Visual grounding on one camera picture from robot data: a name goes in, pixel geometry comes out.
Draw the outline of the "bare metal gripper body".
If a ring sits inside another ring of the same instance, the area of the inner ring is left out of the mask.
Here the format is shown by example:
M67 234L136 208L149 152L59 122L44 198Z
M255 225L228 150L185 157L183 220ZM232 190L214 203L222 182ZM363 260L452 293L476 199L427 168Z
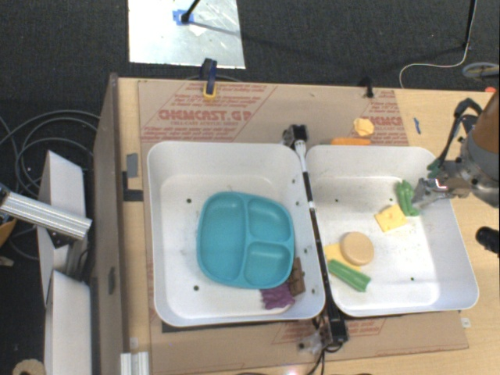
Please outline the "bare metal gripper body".
M444 161L437 176L439 183L452 195L465 198L470 194L489 206L499 206L499 182L471 161Z

